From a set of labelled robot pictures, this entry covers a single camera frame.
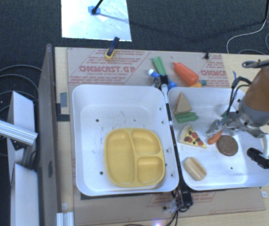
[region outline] orange toy carrot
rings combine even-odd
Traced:
[[[199,76],[194,71],[189,69],[188,67],[184,66],[182,63],[175,63],[174,64],[174,70],[182,77],[184,81],[186,81],[187,84],[192,85],[196,83]]]
[[[219,131],[217,134],[215,134],[214,136],[212,136],[211,138],[208,139],[208,144],[212,145],[214,144],[216,141],[218,141],[220,139],[222,135],[222,130]]]

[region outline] wooden table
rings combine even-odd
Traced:
[[[223,63],[227,73],[230,84],[233,81],[233,71],[237,75],[244,76],[253,80],[259,69],[245,69],[241,64],[247,60],[264,60],[269,56],[254,56],[254,55],[231,55],[222,54]],[[68,91],[68,69],[67,69],[67,48],[55,48],[55,80],[56,80],[56,99],[60,103],[60,93]],[[69,113],[69,108],[62,108],[62,113]],[[263,128],[269,133],[269,126]],[[59,148],[59,175],[60,175],[60,188],[61,188],[61,201],[67,203],[67,211],[73,211],[73,185],[72,185],[72,167],[71,167],[71,134],[70,123],[68,121],[58,122],[58,148]],[[199,217],[184,217],[178,219],[178,225],[186,226],[224,226],[224,225],[241,225],[241,226],[267,226],[269,225],[269,185],[261,189],[267,193],[267,198],[264,198],[266,210],[241,212],[231,214],[220,214]],[[169,220],[157,221],[166,225]],[[135,222],[135,224],[154,225],[154,221]]]

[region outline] white tray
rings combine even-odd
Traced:
[[[163,180],[149,187],[120,187],[107,176],[104,139],[113,129],[145,128],[159,137],[166,164]],[[76,154],[76,184],[89,196],[170,192],[179,175],[165,99],[154,87],[80,85],[72,94],[71,131]]]
[[[196,121],[188,122],[199,134],[199,137],[206,143],[206,131],[216,119],[227,109],[231,89],[214,88],[184,88],[176,87],[169,91],[171,111],[176,107],[177,98],[183,93],[189,101],[192,112],[196,112],[199,118]],[[244,93],[238,91],[232,111],[238,108],[237,99],[242,98]],[[175,137],[179,134],[186,123],[179,124],[173,116]],[[252,161],[246,151],[256,148],[263,151],[260,139],[256,139],[247,132],[239,132],[234,136],[238,143],[239,150],[234,156],[221,154],[216,144],[207,145],[207,149],[178,143],[178,152],[182,164],[182,173],[187,185],[198,191],[216,190],[240,187],[258,187],[269,184],[269,169],[263,169]],[[195,181],[184,169],[183,162],[188,157],[195,157],[206,169],[207,176],[201,181]]]

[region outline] white cable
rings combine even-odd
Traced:
[[[227,53],[229,54],[229,42],[231,40],[233,40],[234,38],[238,38],[238,37],[241,37],[241,36],[251,35],[251,34],[255,34],[255,33],[260,32],[264,28],[265,24],[267,23],[268,14],[269,14],[269,4],[268,4],[267,16],[266,16],[266,19],[264,20],[264,23],[263,23],[261,29],[255,31],[255,32],[244,33],[244,34],[236,35],[233,38],[230,38],[229,41],[227,42]]]
[[[265,21],[264,21],[264,23],[263,23],[261,29],[255,31],[255,32],[244,33],[244,34],[240,34],[240,35],[234,36],[233,38],[230,38],[229,41],[227,42],[227,53],[229,54],[229,48],[228,48],[228,47],[229,47],[229,42],[230,42],[231,40],[233,40],[234,38],[241,37],[241,36],[251,35],[251,34],[260,32],[260,31],[264,28],[266,22],[267,22],[267,19],[265,19]]]

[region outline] black connector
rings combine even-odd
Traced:
[[[204,56],[204,59],[207,59],[208,60],[209,58],[210,58],[209,51],[207,51],[206,54],[205,54],[205,56]]]
[[[269,169],[269,158],[266,158],[262,152],[255,148],[249,148],[246,154],[258,165],[264,169]]]
[[[168,76],[160,74],[157,78],[155,78],[153,83],[154,83],[154,87],[161,90],[161,85],[165,84],[165,85],[168,86],[168,84],[169,84]]]

